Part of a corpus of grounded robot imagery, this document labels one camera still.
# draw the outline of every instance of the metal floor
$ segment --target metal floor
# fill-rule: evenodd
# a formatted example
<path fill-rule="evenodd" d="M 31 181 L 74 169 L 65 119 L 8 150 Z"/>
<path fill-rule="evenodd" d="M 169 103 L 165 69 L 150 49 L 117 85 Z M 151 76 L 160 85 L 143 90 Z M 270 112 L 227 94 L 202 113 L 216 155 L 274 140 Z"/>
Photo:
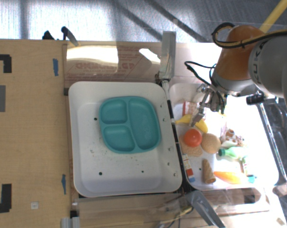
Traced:
<path fill-rule="evenodd" d="M 259 27 L 280 0 L 0 0 L 0 38 L 62 39 L 66 26 L 78 40 L 212 42 L 222 22 Z M 287 9 L 271 30 L 287 28 Z M 287 219 L 287 196 L 281 200 Z"/>

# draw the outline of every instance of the yellow pole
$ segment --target yellow pole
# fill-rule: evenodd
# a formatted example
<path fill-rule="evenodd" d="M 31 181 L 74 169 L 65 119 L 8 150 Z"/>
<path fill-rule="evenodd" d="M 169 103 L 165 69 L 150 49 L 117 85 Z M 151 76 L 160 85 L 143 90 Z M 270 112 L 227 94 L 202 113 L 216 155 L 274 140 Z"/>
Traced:
<path fill-rule="evenodd" d="M 264 33 L 267 33 L 286 8 L 287 0 L 281 0 L 259 29 L 262 30 Z"/>

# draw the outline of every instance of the orange ball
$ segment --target orange ball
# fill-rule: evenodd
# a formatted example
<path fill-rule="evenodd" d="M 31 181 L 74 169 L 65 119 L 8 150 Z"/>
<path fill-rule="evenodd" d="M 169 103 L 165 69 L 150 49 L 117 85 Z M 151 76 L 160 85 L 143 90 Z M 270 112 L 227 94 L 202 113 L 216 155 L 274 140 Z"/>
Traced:
<path fill-rule="evenodd" d="M 190 147 L 197 147 L 201 144 L 202 135 L 197 129 L 191 128 L 183 136 L 183 141 Z"/>

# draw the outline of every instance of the orange carrot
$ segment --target orange carrot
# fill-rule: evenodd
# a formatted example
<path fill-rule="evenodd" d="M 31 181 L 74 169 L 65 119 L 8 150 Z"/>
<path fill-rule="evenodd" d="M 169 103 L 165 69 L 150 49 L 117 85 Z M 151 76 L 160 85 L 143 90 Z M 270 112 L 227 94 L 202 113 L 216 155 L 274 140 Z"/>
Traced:
<path fill-rule="evenodd" d="M 242 172 L 215 171 L 214 175 L 230 184 L 242 184 L 248 182 L 248 177 Z"/>

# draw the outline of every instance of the white tray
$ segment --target white tray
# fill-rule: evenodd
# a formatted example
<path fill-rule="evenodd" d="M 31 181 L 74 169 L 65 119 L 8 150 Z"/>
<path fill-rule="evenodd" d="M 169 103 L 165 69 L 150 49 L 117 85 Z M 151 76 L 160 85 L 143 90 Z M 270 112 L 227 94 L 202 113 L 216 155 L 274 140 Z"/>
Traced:
<path fill-rule="evenodd" d="M 176 83 L 170 87 L 170 99 L 172 103 L 174 119 L 182 117 L 182 104 L 184 101 L 200 102 L 203 93 L 197 93 L 196 90 L 200 84 Z M 249 150 L 249 168 L 257 177 L 253 184 L 231 185 L 220 179 L 216 179 L 213 184 L 205 184 L 202 178 L 202 160 L 207 159 L 213 171 L 240 171 L 240 163 L 221 159 L 218 154 L 208 154 L 203 150 L 200 157 L 189 157 L 191 162 L 195 182 L 191 185 L 198 190 L 219 190 L 232 188 L 245 188 L 257 186 L 273 186 L 278 181 L 278 169 L 271 152 L 271 148 L 265 133 L 263 123 L 256 106 L 248 106 L 246 98 L 235 98 L 228 96 L 225 110 L 226 117 L 219 113 L 206 111 L 206 124 L 208 132 L 220 137 L 221 127 L 227 122 L 227 126 L 234 130 L 236 135 L 241 135 Z M 187 125 L 176 125 L 178 136 L 182 136 L 189 129 Z"/>
<path fill-rule="evenodd" d="M 182 183 L 164 90 L 153 83 L 77 82 L 68 92 L 74 184 L 85 197 L 172 192 Z M 111 97 L 141 96 L 157 113 L 161 142 L 153 150 L 118 154 L 103 142 L 98 123 L 101 103 Z"/>

